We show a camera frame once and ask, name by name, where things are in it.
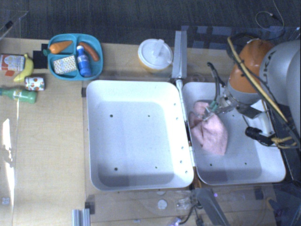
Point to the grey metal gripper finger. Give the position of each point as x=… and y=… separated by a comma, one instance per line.
x=204, y=117
x=210, y=115

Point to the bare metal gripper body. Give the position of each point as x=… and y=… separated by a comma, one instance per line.
x=224, y=103

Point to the pink cloth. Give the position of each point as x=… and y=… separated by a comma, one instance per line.
x=212, y=133

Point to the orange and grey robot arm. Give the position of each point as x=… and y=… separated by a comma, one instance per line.
x=279, y=74

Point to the thin black and white rod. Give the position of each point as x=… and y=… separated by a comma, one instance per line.
x=185, y=119

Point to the white plastic tray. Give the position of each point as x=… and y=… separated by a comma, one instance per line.
x=240, y=154
x=136, y=138

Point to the yellow cup with white lid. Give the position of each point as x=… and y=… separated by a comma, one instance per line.
x=155, y=53

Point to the blue divided plate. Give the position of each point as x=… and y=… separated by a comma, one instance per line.
x=96, y=67

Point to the brown sausage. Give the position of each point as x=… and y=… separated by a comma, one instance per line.
x=90, y=50

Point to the blue bottle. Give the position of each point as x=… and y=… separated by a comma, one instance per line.
x=83, y=62

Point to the orange carrot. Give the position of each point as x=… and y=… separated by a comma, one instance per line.
x=60, y=47

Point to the white can with orange print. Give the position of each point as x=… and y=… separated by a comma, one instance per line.
x=34, y=83

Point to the green bottle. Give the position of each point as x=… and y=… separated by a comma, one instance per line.
x=22, y=95

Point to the yellow banana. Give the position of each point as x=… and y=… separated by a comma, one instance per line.
x=26, y=70

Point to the white and orange carton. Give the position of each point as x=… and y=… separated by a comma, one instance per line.
x=11, y=62

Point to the black cylinder on white bracket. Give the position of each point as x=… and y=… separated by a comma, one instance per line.
x=256, y=133

